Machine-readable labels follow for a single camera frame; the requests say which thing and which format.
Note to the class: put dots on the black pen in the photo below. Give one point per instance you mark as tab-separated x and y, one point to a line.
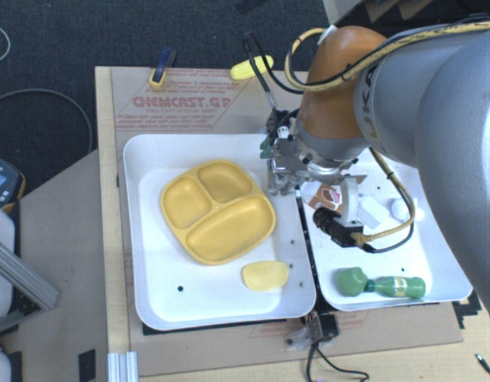
483	363

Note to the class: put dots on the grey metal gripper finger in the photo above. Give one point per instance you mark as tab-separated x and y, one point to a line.
294	182
275	184

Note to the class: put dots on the white bottle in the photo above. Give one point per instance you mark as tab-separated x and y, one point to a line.
400	208

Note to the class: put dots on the white packet brown red print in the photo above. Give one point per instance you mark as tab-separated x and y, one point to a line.
324	197

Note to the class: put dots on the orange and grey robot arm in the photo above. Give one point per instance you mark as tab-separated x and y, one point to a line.
428	106

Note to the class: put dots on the yellow potato chip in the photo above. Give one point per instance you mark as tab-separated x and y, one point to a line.
265	276

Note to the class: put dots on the brown cardboard board red print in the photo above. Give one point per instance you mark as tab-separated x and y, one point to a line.
181	106

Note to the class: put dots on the black cylinder on white bracket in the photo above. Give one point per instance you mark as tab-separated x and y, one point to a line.
340	227

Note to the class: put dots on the green bottle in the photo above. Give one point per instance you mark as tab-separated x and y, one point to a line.
400	287

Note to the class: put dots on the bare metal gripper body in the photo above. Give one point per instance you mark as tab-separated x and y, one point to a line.
292	159

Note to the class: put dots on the yellow divided plate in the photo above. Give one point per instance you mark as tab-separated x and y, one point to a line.
217	213

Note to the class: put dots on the white plastic tray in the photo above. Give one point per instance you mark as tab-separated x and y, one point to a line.
213	293
388	261

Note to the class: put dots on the green pepper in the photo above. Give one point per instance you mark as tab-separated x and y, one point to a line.
350	281

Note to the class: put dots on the white carton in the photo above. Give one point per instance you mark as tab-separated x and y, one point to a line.
374	212

